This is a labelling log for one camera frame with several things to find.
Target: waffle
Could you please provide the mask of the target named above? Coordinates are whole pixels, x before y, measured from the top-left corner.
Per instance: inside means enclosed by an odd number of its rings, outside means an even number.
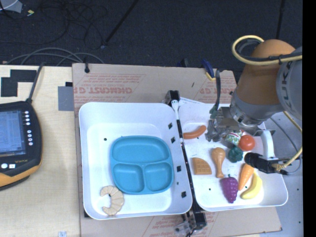
[[[211,175],[212,174],[211,167],[205,160],[201,158],[193,157],[192,162],[193,162],[193,169],[194,169],[195,175]]]

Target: toy banana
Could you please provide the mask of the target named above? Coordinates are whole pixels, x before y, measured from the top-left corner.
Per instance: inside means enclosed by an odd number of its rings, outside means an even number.
[[[262,187],[262,179],[256,172],[253,173],[252,184],[250,188],[241,194],[242,199],[251,199],[258,195]]]

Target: cardboard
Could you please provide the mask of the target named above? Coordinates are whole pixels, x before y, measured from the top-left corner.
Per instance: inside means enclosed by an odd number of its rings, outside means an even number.
[[[215,103],[216,83],[199,68],[148,67],[129,65],[73,64],[75,127],[78,161],[81,236],[176,237],[174,227],[181,215],[93,220],[85,217],[82,199],[82,170],[78,111],[87,102],[163,102],[169,90],[181,97],[204,103]],[[231,71],[221,74],[220,103],[228,104],[236,82]],[[275,207],[206,212],[207,226],[195,236],[224,237],[275,232],[281,224]]]

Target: dark fabric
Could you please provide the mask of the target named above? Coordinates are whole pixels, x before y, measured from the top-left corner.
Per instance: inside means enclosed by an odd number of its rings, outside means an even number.
[[[139,0],[106,45],[115,26],[135,0],[20,0],[22,12],[0,11],[0,60],[10,61],[42,48],[60,48],[87,63],[190,67],[206,59],[214,68],[233,70],[244,64],[231,52],[244,35],[275,39],[282,0]],[[302,45],[303,0],[285,0],[279,39]],[[47,49],[11,64],[55,66],[68,56]],[[65,60],[68,66],[74,61]]]

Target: blue plate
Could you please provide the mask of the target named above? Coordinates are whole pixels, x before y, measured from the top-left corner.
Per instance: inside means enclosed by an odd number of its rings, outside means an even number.
[[[173,183],[173,162],[168,145],[154,136],[124,136],[110,151],[115,185],[127,194],[154,194]]]

